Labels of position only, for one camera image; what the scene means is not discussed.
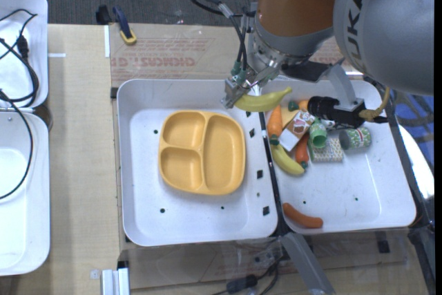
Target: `metal bracket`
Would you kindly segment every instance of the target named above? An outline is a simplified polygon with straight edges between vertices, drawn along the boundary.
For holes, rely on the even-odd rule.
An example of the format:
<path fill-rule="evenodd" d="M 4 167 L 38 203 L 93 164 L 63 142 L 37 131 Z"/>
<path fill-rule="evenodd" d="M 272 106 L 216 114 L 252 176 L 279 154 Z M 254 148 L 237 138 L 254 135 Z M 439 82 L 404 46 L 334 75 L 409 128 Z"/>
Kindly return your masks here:
<path fill-rule="evenodd" d="M 304 236 L 288 233 L 281 238 L 281 243 L 313 295 L 335 294 L 332 284 L 329 282 Z"/>
<path fill-rule="evenodd" d="M 105 269 L 101 277 L 102 295 L 130 295 L 129 269 L 118 270 Z"/>

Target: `black cable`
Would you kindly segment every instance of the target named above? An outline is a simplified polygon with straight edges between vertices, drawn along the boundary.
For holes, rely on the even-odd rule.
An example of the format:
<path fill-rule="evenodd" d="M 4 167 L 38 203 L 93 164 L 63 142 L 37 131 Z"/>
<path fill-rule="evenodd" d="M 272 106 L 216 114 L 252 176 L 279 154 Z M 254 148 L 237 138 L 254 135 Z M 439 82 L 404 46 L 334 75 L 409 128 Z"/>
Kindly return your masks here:
<path fill-rule="evenodd" d="M 207 3 L 211 3 L 215 6 L 219 6 L 219 5 L 223 4 L 223 2 L 221 0 L 204 0 L 204 1 L 206 1 Z M 198 6 L 199 8 L 206 10 L 208 12 L 211 12 L 212 14 L 226 16 L 222 11 L 219 11 L 219 10 L 213 9 L 209 6 L 206 6 L 203 3 L 200 3 L 198 0 L 191 0 L 191 2 L 194 3 L 196 6 Z M 235 28 L 235 31 L 238 35 L 238 39 L 240 40 L 240 49 L 238 51 L 238 56 L 236 58 L 236 61 L 240 62 L 241 58 L 242 58 L 242 70 L 245 72 L 247 70 L 247 51 L 246 51 L 246 46 L 245 46 L 245 32 L 246 31 L 245 31 L 245 28 L 243 28 L 243 31 L 241 33 L 241 29 L 235 21 L 235 17 L 242 17 L 243 15 L 251 16 L 251 12 L 245 12 L 244 14 L 233 13 L 232 15 L 230 15 L 228 17 L 228 19 L 233 24 L 233 27 Z"/>
<path fill-rule="evenodd" d="M 17 57 L 19 61 L 21 61 L 21 63 L 26 67 L 32 82 L 31 93 L 20 98 L 10 99 L 10 101 L 15 103 L 15 102 L 25 101 L 26 99 L 30 99 L 30 101 L 26 105 L 24 105 L 25 107 L 29 107 L 35 101 L 35 98 L 37 96 L 37 91 L 39 89 L 39 78 L 28 61 L 28 52 L 29 52 L 28 42 L 26 41 L 26 38 L 23 35 L 19 35 L 19 38 L 16 40 L 15 43 L 17 45 L 20 54 L 17 53 L 13 47 L 9 46 L 3 38 L 0 38 L 0 43 L 3 44 L 8 49 L 9 53 L 15 55 L 15 57 Z"/>
<path fill-rule="evenodd" d="M 23 122 L 26 125 L 26 129 L 28 130 L 29 133 L 29 140 L 30 140 L 30 149 L 29 149 L 29 158 L 28 158 L 28 164 L 26 165 L 26 170 L 25 173 L 23 175 L 23 177 L 20 179 L 19 183 L 9 192 L 7 192 L 6 194 L 3 194 L 2 196 L 0 196 L 0 200 L 10 196 L 11 194 L 13 194 L 18 188 L 20 188 L 20 186 L 23 184 L 23 182 L 26 179 L 26 176 L 28 175 L 29 169 L 30 169 L 30 163 L 32 161 L 32 152 L 34 151 L 34 140 L 32 138 L 32 132 L 30 130 L 29 127 L 29 123 L 26 120 L 25 116 L 23 115 L 23 113 L 17 108 L 17 106 L 14 105 L 13 102 L 11 102 L 10 98 L 3 92 L 3 90 L 0 88 L 0 99 L 2 99 L 3 101 L 9 102 L 11 104 L 11 107 L 13 107 L 13 109 L 19 114 L 19 116 L 22 118 Z"/>
<path fill-rule="evenodd" d="M 240 39 L 240 52 L 242 52 L 242 69 L 245 71 L 247 69 L 247 51 L 246 51 L 246 45 L 245 45 L 245 33 L 244 33 L 244 35 L 241 33 L 240 27 L 236 23 L 236 21 L 233 17 L 230 17 L 230 20 L 233 24 L 233 27 L 236 30 L 238 38 Z"/>
<path fill-rule="evenodd" d="M 278 281 L 278 278 L 279 278 L 278 266 L 279 266 L 279 263 L 277 263 L 274 267 L 275 275 L 273 276 L 273 279 L 271 280 L 270 284 L 267 285 L 267 287 L 264 289 L 264 291 L 260 295 L 267 294 L 271 290 L 271 288 L 275 286 L 276 281 Z"/>
<path fill-rule="evenodd" d="M 17 42 L 18 42 L 20 36 L 23 35 L 23 32 L 24 32 L 24 30 L 25 30 L 25 27 L 26 27 L 26 25 L 28 25 L 29 21 L 31 21 L 32 19 L 34 19 L 34 17 L 37 16 L 37 14 L 33 14 L 33 13 L 27 11 L 26 9 L 16 9 L 16 10 L 12 11 L 11 13 L 9 13 L 8 15 L 2 17 L 2 18 L 0 19 L 0 22 L 2 22 L 3 20 L 7 19 L 8 17 L 11 17 L 11 16 L 14 15 L 14 14 L 17 14 L 17 13 L 20 12 L 20 11 L 23 11 L 23 12 L 28 13 L 28 14 L 30 15 L 30 17 L 29 17 L 29 18 L 23 23 L 23 25 L 22 25 L 22 27 L 21 27 L 21 30 L 20 30 L 20 33 L 19 33 L 19 36 L 17 37 L 17 40 L 14 42 L 14 44 L 11 46 L 11 48 L 14 48 L 14 47 L 17 45 Z M 0 59 L 3 59 L 6 55 L 9 54 L 9 52 L 10 52 L 10 51 L 8 50 L 8 51 L 6 51 L 4 54 L 0 55 Z"/>
<path fill-rule="evenodd" d="M 241 290 L 247 289 L 249 287 L 253 287 L 258 284 L 258 281 L 263 279 L 267 274 L 272 274 L 275 272 L 275 275 L 273 276 L 273 279 L 271 282 L 267 285 L 267 287 L 264 289 L 264 291 L 260 295 L 266 294 L 270 289 L 275 285 L 276 281 L 278 280 L 278 266 L 279 262 L 281 261 L 282 257 L 279 257 L 277 260 L 275 260 L 268 268 L 267 270 L 261 274 L 260 276 L 254 276 L 248 275 L 244 278 L 235 279 L 232 281 L 229 281 L 227 283 L 226 289 L 222 290 L 221 292 L 214 293 L 212 295 L 221 295 L 225 293 L 229 294 L 235 294 L 236 292 L 240 292 Z"/>

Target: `toy carrot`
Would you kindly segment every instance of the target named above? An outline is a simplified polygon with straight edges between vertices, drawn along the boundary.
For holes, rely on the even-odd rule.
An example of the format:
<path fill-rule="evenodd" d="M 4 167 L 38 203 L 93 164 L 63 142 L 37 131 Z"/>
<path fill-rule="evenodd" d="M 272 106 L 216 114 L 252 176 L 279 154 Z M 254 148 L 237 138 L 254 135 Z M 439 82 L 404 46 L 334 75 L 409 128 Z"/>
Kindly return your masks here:
<path fill-rule="evenodd" d="M 279 137 L 282 133 L 282 113 L 281 105 L 277 105 L 270 114 L 267 122 L 267 135 L 271 137 L 273 134 Z"/>
<path fill-rule="evenodd" d="M 309 134 L 305 133 L 295 146 L 295 160 L 305 169 L 309 161 L 309 153 L 307 151 L 307 143 Z"/>

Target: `green cup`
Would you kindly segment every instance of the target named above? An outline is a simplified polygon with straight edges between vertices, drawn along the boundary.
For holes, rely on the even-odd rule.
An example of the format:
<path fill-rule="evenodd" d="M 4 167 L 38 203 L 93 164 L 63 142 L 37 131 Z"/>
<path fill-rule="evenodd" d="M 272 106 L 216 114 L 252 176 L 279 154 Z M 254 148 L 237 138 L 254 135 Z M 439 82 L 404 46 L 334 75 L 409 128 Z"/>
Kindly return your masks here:
<path fill-rule="evenodd" d="M 327 141 L 327 129 L 319 118 L 316 118 L 309 129 L 309 140 L 316 148 L 325 147 Z"/>
<path fill-rule="evenodd" d="M 372 135 L 364 126 L 357 129 L 344 129 L 339 133 L 339 142 L 344 150 L 359 149 L 372 143 Z"/>

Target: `blue handle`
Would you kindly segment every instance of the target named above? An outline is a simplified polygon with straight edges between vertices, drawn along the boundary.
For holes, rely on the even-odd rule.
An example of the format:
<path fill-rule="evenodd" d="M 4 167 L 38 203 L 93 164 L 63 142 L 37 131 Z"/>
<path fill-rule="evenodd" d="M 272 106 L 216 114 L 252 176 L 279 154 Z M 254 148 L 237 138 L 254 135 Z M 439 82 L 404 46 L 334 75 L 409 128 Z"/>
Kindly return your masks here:
<path fill-rule="evenodd" d="M 126 19 L 126 15 L 123 10 L 119 6 L 114 6 L 112 8 L 113 13 L 115 14 L 115 20 L 119 23 L 120 28 L 122 29 L 126 38 L 132 38 L 131 29 L 129 28 L 129 24 Z"/>

